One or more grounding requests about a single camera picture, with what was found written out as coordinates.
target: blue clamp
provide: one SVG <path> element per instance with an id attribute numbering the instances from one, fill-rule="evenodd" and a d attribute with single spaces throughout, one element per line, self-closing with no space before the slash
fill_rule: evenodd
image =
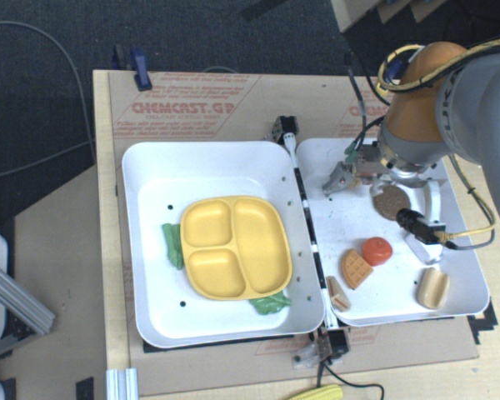
<path id="1" fill-rule="evenodd" d="M 133 78 L 135 79 L 139 91 L 151 90 L 152 82 L 150 82 L 150 77 L 148 76 L 147 57 L 143 50 L 140 47 L 132 47 L 130 51 L 130 60 L 132 69 L 137 71 L 137 74 L 135 74 Z"/>

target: divided yellow plate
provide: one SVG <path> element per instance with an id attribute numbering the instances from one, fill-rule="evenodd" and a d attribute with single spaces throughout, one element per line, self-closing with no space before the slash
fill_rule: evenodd
<path id="1" fill-rule="evenodd" d="M 281 291 L 291 279 L 282 219 L 261 198 L 195 202 L 182 215 L 181 237 L 189 280 L 207 298 L 262 298 Z"/>

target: dark floor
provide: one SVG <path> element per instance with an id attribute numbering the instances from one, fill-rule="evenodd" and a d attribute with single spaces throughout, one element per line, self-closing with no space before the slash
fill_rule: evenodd
<path id="1" fill-rule="evenodd" d="M 464 45 L 500 34 L 500 0 L 450 0 L 423 22 L 404 9 L 376 12 L 341 34 L 330 0 L 0 0 L 0 21 L 28 23 L 70 54 L 93 128 L 92 70 L 112 68 L 113 46 L 140 46 L 148 67 L 240 73 L 344 75 L 351 48 L 374 74 L 405 43 Z M 257 9 L 264 9 L 261 16 Z M 359 66 L 356 74 L 361 74 Z M 89 146 L 8 174 L 88 140 L 73 71 L 55 43 L 26 27 L 0 26 L 0 226 L 93 165 Z"/>

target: yellow corn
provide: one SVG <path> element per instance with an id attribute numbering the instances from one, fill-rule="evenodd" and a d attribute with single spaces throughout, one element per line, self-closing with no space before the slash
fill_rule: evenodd
<path id="1" fill-rule="evenodd" d="M 326 385 L 325 387 L 301 392 L 288 400 L 341 400 L 342 398 L 343 389 L 339 385 Z"/>

